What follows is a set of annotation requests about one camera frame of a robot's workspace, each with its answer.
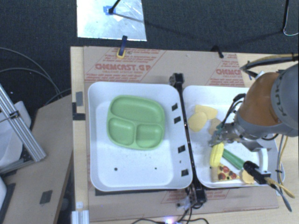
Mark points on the pale yellow crisp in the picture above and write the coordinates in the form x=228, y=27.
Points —
x=197, y=122
x=209, y=112

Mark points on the black cylinder on white bracket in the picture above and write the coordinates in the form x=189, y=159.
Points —
x=254, y=170

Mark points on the thin black rod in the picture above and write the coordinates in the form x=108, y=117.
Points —
x=187, y=129

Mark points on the small yellow biscuit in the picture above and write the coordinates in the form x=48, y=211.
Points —
x=247, y=177

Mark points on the green divided plate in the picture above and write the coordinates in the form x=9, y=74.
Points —
x=135, y=122

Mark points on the tan crisp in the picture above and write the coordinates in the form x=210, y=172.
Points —
x=214, y=123

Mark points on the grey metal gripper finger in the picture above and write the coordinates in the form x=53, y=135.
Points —
x=213, y=142

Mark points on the green celery stick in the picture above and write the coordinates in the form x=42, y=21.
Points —
x=233, y=159

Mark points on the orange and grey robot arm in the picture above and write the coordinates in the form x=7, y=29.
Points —
x=261, y=101

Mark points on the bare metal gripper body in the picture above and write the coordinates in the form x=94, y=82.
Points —
x=230, y=133

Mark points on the pizza slice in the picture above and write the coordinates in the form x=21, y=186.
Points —
x=224, y=174

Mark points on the white plastic tray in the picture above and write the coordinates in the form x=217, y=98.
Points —
x=203, y=157
x=130, y=167

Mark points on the brown cardboard board red print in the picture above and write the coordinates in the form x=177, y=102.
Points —
x=144, y=62

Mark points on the yellow banana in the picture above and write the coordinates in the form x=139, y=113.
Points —
x=216, y=155

